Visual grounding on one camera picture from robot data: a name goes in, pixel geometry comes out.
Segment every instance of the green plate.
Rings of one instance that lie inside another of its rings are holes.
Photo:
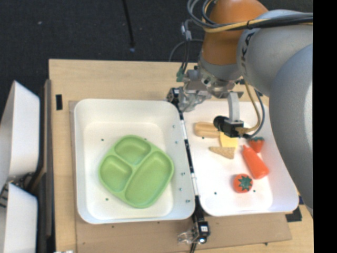
[[[119,139],[102,159],[98,176],[115,196],[137,208],[146,208],[161,196],[174,172],[171,158],[135,135]]]

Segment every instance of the tomato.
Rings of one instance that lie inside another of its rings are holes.
[[[253,186],[253,179],[248,174],[240,173],[235,176],[233,181],[233,188],[237,193],[245,193],[251,190]]]
[[[253,137],[248,141],[249,146],[256,152],[260,153],[262,146],[264,144],[264,138],[262,137]]]

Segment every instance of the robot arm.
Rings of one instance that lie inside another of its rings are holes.
[[[199,1],[189,0],[187,9],[206,33],[197,69],[182,76],[180,109],[192,111],[211,96],[232,100],[230,91],[241,77],[268,96],[277,147],[313,216],[312,14],[268,11],[257,0],[205,0],[199,20],[193,15]],[[234,137],[219,118],[214,123]]]

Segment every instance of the wooden table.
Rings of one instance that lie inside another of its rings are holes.
[[[90,225],[76,211],[69,103],[85,98],[163,100],[179,63],[50,60],[56,250],[74,252],[188,252],[177,244],[191,219]],[[287,223],[283,213],[206,217],[212,234],[197,251],[313,252],[313,220]]]

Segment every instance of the strawberry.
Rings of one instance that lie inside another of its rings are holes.
[[[253,137],[248,140],[248,144],[256,153],[260,153],[262,146],[264,144],[264,138]]]

